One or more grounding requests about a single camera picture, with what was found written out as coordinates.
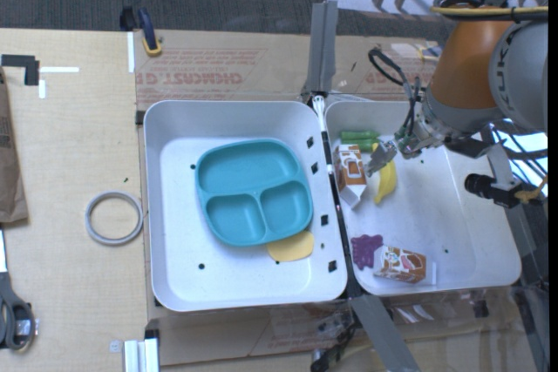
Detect brown cardboard board red print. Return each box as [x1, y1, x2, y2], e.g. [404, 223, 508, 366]
[133, 29, 541, 367]

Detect white plastic tray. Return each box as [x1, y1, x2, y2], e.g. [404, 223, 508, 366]
[324, 99, 523, 298]
[142, 99, 349, 314]

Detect brown paper bag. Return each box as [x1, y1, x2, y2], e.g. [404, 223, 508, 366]
[0, 64, 31, 225]

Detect orange and white carton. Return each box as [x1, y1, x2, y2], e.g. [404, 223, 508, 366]
[372, 245, 438, 286]
[332, 143, 368, 211]

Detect yellow banana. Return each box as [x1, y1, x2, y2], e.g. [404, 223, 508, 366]
[372, 142, 398, 206]

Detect purple grapes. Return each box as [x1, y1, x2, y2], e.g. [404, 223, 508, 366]
[350, 233, 384, 271]

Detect teal divided plate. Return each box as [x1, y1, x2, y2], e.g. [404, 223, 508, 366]
[194, 138, 315, 249]

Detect grey handled scissors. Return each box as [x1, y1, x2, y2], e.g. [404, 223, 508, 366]
[0, 226, 38, 352]

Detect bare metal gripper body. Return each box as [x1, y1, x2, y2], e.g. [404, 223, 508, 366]
[394, 117, 453, 161]

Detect black cylinder on white bracket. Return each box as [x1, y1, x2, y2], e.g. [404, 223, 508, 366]
[445, 133, 524, 210]

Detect green toy vegetable stick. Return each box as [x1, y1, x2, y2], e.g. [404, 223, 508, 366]
[339, 129, 380, 142]
[341, 139, 379, 152]

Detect white tape ring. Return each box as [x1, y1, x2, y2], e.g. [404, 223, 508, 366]
[84, 190, 145, 247]

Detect yellow round biscuit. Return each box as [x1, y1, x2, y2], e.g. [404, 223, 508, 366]
[266, 230, 316, 264]

